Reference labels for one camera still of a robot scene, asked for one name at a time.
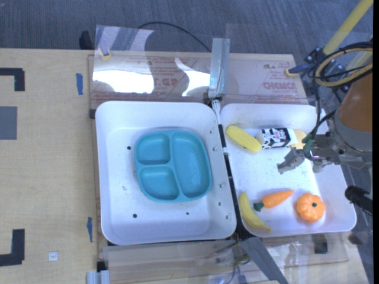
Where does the blue divided plate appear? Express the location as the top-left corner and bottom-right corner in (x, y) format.
(133, 129), (213, 204)

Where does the orange carrot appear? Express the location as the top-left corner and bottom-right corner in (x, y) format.
(253, 189), (295, 213)

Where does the cow print milk carton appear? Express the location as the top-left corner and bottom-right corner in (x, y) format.
(255, 127), (298, 151)

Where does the brown cardboard board red print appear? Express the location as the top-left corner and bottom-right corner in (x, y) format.
(88, 51), (351, 267)

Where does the pale yellow rounded toy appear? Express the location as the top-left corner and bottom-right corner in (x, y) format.
(291, 129), (309, 151)

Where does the yellow banana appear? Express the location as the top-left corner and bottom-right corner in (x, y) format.
(237, 191), (272, 232)

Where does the yellow corn cob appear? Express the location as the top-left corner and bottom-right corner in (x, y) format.
(225, 124), (263, 154)

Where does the orange pumpkin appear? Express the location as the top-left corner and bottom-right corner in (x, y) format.
(293, 192), (327, 223)

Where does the white plastic tray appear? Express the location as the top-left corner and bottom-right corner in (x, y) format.
(219, 102), (358, 238)
(94, 100), (238, 246)

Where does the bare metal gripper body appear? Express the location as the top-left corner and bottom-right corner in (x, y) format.
(302, 133), (374, 171)

